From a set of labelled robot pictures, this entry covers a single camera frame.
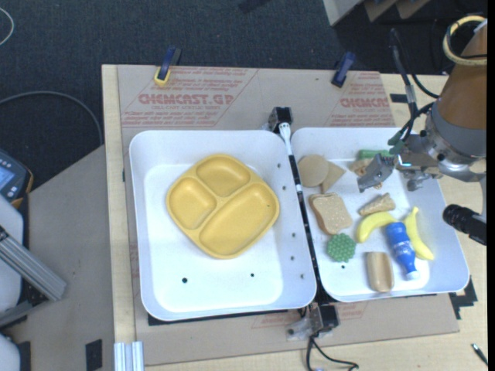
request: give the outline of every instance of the yellow cable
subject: yellow cable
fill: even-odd
[[[454,63],[457,63],[459,65],[463,66],[486,66],[486,63],[488,62],[488,58],[483,58],[483,59],[477,59],[477,58],[472,58],[472,59],[466,59],[462,58],[461,56],[456,55],[449,46],[449,37],[453,36],[453,34],[457,31],[458,28],[460,28],[462,25],[464,25],[467,22],[479,22],[482,23],[486,21],[486,18],[478,15],[468,15],[465,16],[464,18],[459,19],[458,21],[454,22],[449,28],[447,29],[447,32],[445,33],[445,36],[443,37],[443,52],[449,58],[451,61]]]

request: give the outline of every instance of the wooden table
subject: wooden table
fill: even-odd
[[[118,75],[115,65],[103,65],[104,121],[106,137],[106,159],[108,175],[108,205],[111,241],[111,273],[113,284],[114,334],[116,342],[136,340],[134,305],[131,289],[131,267],[128,246],[128,216],[126,211],[125,187],[122,182],[123,156],[119,110]],[[387,94],[403,94],[404,87],[398,75],[381,76]],[[423,76],[423,83],[431,91],[439,93],[446,77]],[[417,92],[418,105],[431,101]],[[408,109],[403,104],[391,103],[397,125],[408,118]],[[422,121],[415,124],[415,130],[422,128]],[[477,183],[461,183],[444,177],[440,180],[446,204],[457,203],[473,210],[480,210],[482,196]],[[484,363],[471,347],[476,343],[488,353],[487,322],[487,272],[486,247],[475,243],[467,235],[459,233],[459,240],[466,256],[478,301],[473,307],[462,308],[459,320],[460,332],[448,335],[434,335],[411,339],[371,342],[356,345],[342,345],[328,348],[329,356],[350,359],[369,370],[408,369],[449,369],[483,370]],[[236,370],[305,369],[305,350],[276,352],[256,356],[240,356],[228,359],[187,362],[147,367],[153,371],[172,370]],[[339,369],[330,364],[316,351],[312,353],[312,367]]]

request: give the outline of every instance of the yellow plate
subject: yellow plate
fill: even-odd
[[[170,187],[167,210],[203,251],[234,258],[271,228],[280,212],[266,182],[236,158],[211,155],[188,169]]]

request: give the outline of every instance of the toy banana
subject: toy banana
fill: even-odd
[[[357,242],[363,243],[371,232],[381,226],[395,223],[397,220],[389,212],[377,212],[365,216],[357,226]]]
[[[423,260],[431,261],[435,259],[435,256],[418,234],[418,224],[416,222],[416,214],[418,211],[419,209],[414,206],[409,215],[404,219],[403,223],[409,240],[411,241],[412,248],[416,252],[416,256]]]

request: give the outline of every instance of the blue clamp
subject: blue clamp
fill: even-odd
[[[163,59],[162,66],[156,70],[155,83],[159,87],[164,87],[170,77],[170,67],[177,64],[180,58],[181,50],[175,46],[169,46],[165,58]]]
[[[343,54],[342,59],[337,66],[337,71],[333,75],[333,85],[336,85],[339,88],[343,86],[343,82],[346,80],[347,77],[347,71],[354,63],[354,60],[356,60],[356,55],[354,55],[354,53],[346,52]]]

